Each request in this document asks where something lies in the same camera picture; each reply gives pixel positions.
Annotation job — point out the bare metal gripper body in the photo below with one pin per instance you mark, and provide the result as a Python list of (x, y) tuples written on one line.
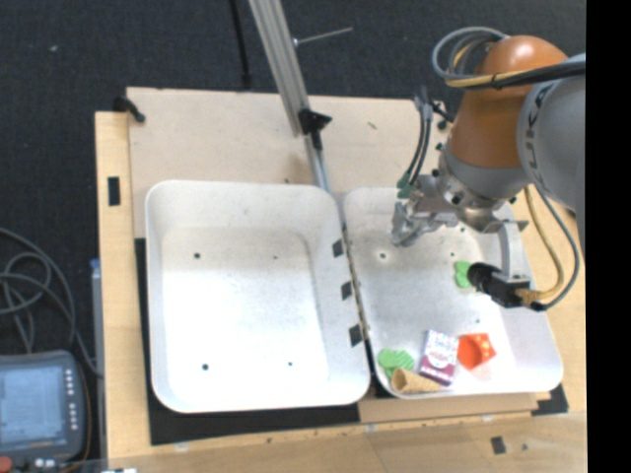
[(443, 205)]

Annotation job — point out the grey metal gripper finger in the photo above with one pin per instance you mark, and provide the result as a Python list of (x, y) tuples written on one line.
[(417, 229), (399, 227)]

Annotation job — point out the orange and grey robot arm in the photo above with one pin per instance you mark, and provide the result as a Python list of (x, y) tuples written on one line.
[(498, 116)]

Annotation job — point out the white plastic tray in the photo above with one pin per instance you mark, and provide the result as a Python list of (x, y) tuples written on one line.
[(246, 303), (424, 293)]

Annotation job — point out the green toy leaf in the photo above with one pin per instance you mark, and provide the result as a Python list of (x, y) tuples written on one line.
[(462, 276), (394, 359)]

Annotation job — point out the purple and white carton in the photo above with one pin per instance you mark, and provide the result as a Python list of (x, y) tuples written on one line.
[(440, 358)]

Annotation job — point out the red packet with yellow dots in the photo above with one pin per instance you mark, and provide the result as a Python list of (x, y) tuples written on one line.
[(474, 350)]

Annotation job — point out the tan waffle cone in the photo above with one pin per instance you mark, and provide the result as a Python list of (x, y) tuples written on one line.
[(411, 381)]

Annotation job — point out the pale brown flat board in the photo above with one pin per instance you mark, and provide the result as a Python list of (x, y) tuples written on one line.
[(222, 136)]

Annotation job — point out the black cylinder on white bracket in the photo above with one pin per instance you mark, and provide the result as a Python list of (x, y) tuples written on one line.
[(498, 281)]

